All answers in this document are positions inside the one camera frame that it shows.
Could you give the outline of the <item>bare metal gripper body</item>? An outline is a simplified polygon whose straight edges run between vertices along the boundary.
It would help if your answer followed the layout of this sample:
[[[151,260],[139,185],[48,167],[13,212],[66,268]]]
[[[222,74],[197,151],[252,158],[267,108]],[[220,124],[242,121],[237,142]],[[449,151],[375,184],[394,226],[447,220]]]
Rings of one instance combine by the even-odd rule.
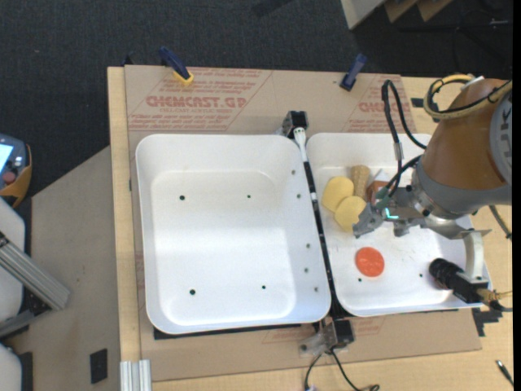
[[[432,228],[450,219],[449,211],[439,206],[421,187],[413,185],[382,195],[380,208],[384,218],[399,229],[411,226]]]

